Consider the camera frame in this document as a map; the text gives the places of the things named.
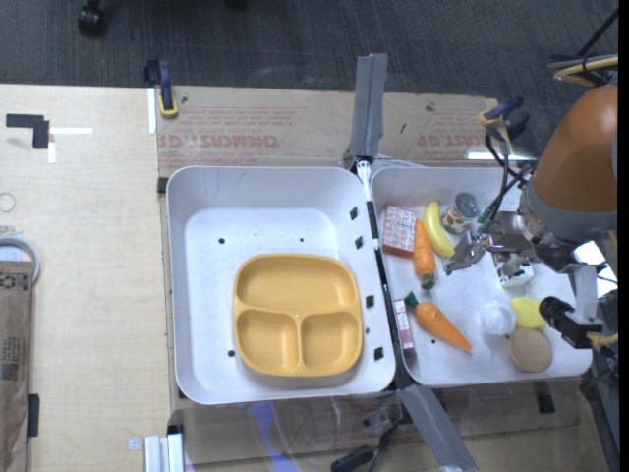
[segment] small bottle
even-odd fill
[[[452,205],[441,214],[441,225],[452,234],[465,232],[481,214],[481,204],[470,193],[457,194]]]
[[[406,315],[404,299],[393,301],[393,308],[395,309],[395,322],[397,322],[397,331],[400,335],[402,352],[406,358],[414,358],[417,356],[417,352],[413,344],[413,335],[408,316]]]

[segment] small box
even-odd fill
[[[413,257],[415,219],[414,211],[388,206],[384,218],[382,250],[402,257]]]
[[[409,318],[406,314],[404,299],[393,301],[393,308],[395,309],[395,322],[397,322],[397,331],[400,335],[402,352],[406,358],[416,357],[417,353],[415,352],[415,345],[413,344],[413,335],[409,325]]]

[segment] yellow plate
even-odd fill
[[[347,371],[363,347],[354,274],[328,257],[255,256],[236,273],[233,327],[239,354],[260,373],[309,378]]]

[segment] toy banana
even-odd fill
[[[448,238],[441,225],[439,203],[431,201],[424,210],[422,222],[430,239],[434,252],[441,257],[450,257],[454,254],[454,245]]]

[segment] white tray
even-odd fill
[[[390,384],[393,347],[365,194],[355,175],[333,167],[191,166],[172,175],[166,200],[175,372],[191,400],[227,404],[361,394]],[[267,376],[237,354],[236,271],[252,256],[286,252],[335,258],[356,277],[364,343],[361,357],[345,373],[314,379]],[[373,296],[370,307],[367,296]],[[378,348],[381,358],[374,354]]]
[[[499,168],[383,168],[372,177],[372,193],[382,232],[387,205],[415,211],[420,216],[428,202],[436,200],[441,210],[456,194],[469,192],[488,205],[500,188]],[[502,209],[515,211],[520,190],[514,187],[502,203]],[[449,235],[456,244],[460,235]],[[552,347],[552,363],[541,373],[520,371],[511,361],[507,339],[486,334],[481,328],[480,308],[491,299],[509,302],[512,297],[529,296],[540,301],[554,296],[574,304],[574,294],[567,275],[554,273],[542,264],[533,264],[535,277],[524,287],[503,289],[498,281],[491,254],[466,269],[446,275],[442,259],[437,258],[436,284],[431,291],[422,290],[410,259],[384,255],[384,263],[394,300],[413,291],[420,302],[432,300],[453,321],[472,344],[466,352],[436,340],[422,330],[408,309],[409,323],[415,340],[417,359],[407,361],[410,375],[421,384],[433,387],[461,384],[487,384],[518,380],[537,380],[579,376],[592,363],[591,350],[577,350],[565,342],[559,332],[543,326],[543,334]]]

